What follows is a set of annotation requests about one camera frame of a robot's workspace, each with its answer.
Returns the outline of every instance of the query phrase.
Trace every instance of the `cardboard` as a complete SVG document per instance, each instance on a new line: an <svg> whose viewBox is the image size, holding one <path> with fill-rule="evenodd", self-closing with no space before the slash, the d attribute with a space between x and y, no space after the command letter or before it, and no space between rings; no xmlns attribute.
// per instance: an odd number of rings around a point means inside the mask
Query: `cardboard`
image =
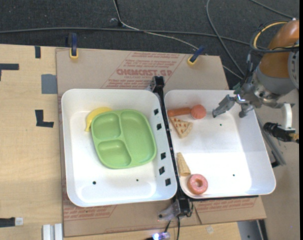
<svg viewBox="0 0 303 240"><path fill-rule="evenodd" d="M164 229L167 221L158 212L171 200L96 207L78 207L66 193L61 97L70 89L148 89L153 76L163 76L164 92L170 90L226 90L223 67L218 56L200 55L195 65L187 64L191 54L78 49L70 58L68 48L56 49L60 156L64 236ZM260 197L195 202L191 217L181 226L234 222L265 218Z"/></svg>

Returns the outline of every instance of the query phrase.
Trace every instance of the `banana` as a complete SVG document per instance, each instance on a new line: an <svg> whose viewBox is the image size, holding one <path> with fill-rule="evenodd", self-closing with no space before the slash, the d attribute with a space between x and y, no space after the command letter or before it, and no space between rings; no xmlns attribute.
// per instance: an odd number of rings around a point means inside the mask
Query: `banana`
<svg viewBox="0 0 303 240"><path fill-rule="evenodd" d="M91 128L91 124L92 124L92 120L94 119L95 116L104 113L104 112L108 112L111 111L112 109L110 107L99 107L94 109L93 111L91 111L87 117L86 117L86 132L89 132L90 128Z"/></svg>

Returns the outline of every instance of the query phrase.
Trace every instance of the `pink donut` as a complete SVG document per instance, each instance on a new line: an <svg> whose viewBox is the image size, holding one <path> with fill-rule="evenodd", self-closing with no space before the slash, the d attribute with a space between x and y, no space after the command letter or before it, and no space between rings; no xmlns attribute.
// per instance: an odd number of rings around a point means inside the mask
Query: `pink donut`
<svg viewBox="0 0 303 240"><path fill-rule="evenodd" d="M203 175L192 174L187 181L187 187L193 194L201 195L207 190L208 182Z"/></svg>

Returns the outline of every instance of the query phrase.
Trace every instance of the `green divided plate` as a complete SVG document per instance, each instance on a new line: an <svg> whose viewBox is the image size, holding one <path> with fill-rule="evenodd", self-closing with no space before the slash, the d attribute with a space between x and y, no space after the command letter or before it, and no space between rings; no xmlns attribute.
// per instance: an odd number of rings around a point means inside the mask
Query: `green divided plate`
<svg viewBox="0 0 303 240"><path fill-rule="evenodd" d="M100 161L111 169L141 166L156 156L148 119L136 110L112 110L97 115L91 122L91 135Z"/></svg>

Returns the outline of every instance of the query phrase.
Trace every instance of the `pizza slice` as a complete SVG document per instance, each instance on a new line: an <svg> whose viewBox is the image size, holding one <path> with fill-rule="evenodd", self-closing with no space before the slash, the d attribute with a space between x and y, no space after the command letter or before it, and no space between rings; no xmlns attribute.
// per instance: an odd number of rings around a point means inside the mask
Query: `pizza slice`
<svg viewBox="0 0 303 240"><path fill-rule="evenodd" d="M176 117L170 117L169 119L180 138L186 137L193 128L192 122L183 121Z"/></svg>

